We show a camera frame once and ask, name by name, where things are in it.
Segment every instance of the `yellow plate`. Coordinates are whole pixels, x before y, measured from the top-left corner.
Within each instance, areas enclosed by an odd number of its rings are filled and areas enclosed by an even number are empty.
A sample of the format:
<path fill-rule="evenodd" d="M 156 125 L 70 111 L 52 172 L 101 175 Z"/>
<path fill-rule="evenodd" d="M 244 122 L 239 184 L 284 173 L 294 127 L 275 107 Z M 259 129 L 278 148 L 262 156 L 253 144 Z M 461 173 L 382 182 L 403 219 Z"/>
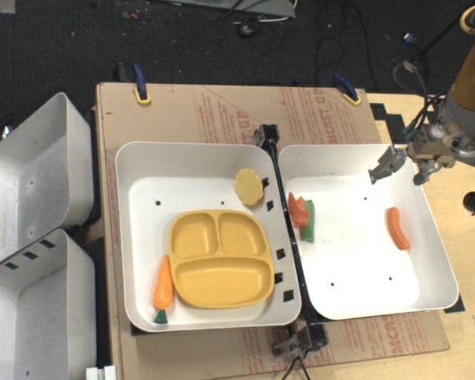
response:
<path fill-rule="evenodd" d="M 250 306 L 264 301 L 275 285 L 268 239 L 245 212 L 180 215 L 170 227 L 169 255 L 176 293 L 190 306 Z"/>

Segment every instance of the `plastic carrot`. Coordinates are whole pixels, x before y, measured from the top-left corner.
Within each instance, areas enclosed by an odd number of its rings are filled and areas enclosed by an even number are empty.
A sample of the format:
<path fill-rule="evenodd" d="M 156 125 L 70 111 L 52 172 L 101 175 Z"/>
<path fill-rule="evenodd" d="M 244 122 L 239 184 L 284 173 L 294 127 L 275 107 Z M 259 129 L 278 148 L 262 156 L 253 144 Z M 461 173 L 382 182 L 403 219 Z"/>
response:
<path fill-rule="evenodd" d="M 310 212 L 306 207 L 306 201 L 302 197 L 295 199 L 292 193 L 288 193 L 288 209 L 291 213 L 292 223 L 296 228 L 308 225 Z"/>
<path fill-rule="evenodd" d="M 171 264 L 169 256 L 164 255 L 158 270 L 157 282 L 153 293 L 153 305 L 158 310 L 154 319 L 155 324 L 167 324 L 167 314 L 165 310 L 171 305 L 174 297 L 173 276 L 171 275 Z"/>
<path fill-rule="evenodd" d="M 393 237 L 394 243 L 401 250 L 410 248 L 410 242 L 406 239 L 405 234 L 399 225 L 399 210 L 396 207 L 391 207 L 387 212 L 387 223 L 389 224 L 389 231 Z"/>

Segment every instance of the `white plastic tray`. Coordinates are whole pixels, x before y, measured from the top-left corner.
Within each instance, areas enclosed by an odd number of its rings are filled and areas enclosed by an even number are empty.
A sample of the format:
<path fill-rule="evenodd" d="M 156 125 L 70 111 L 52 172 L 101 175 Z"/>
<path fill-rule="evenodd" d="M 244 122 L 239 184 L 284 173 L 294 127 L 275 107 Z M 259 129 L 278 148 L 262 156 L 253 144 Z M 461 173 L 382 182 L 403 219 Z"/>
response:
<path fill-rule="evenodd" d="M 0 380 L 81 380 L 97 356 L 89 256 L 62 230 L 0 264 Z"/>
<path fill-rule="evenodd" d="M 243 168 L 269 181 L 264 199 L 251 208 L 234 189 L 235 176 Z M 285 325 L 297 318 L 301 299 L 294 259 L 272 161 L 263 150 L 250 145 L 131 142 L 116 155 L 116 172 L 125 306 L 132 324 L 161 332 Z M 265 301 L 242 308 L 203 310 L 175 298 L 167 310 L 169 324 L 156 325 L 151 299 L 161 258 L 169 253 L 169 228 L 178 215 L 207 209 L 253 215 L 264 228 L 275 273 L 282 273 L 283 281 Z M 281 249 L 285 257 L 279 259 Z"/>
<path fill-rule="evenodd" d="M 313 200 L 315 241 L 296 235 L 313 307 L 329 319 L 447 308 L 458 285 L 410 160 L 371 184 L 387 145 L 288 146 L 279 154 L 285 193 Z M 387 210 L 400 210 L 410 250 L 393 243 Z"/>
<path fill-rule="evenodd" d="M 0 262 L 92 206 L 89 125 L 58 93 L 0 142 Z"/>

